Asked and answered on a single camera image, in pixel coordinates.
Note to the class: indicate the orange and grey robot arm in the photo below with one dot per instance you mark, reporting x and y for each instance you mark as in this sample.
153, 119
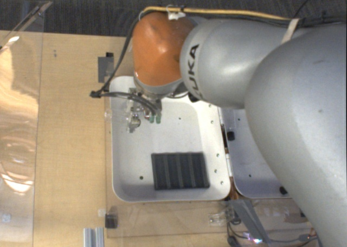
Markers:
271, 83

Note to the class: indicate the black ribbed rectangular block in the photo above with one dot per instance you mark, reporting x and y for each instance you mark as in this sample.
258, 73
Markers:
179, 170

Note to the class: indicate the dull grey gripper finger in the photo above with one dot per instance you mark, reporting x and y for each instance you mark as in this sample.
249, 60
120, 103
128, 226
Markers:
137, 122
130, 126

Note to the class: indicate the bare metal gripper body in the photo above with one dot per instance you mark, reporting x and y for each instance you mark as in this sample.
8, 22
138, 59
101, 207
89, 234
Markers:
141, 105

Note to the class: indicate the thin black and white rod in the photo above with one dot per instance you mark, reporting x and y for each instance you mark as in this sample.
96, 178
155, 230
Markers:
225, 143

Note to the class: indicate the white plastic tray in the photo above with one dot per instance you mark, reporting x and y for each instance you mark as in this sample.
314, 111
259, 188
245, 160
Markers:
246, 159
173, 135

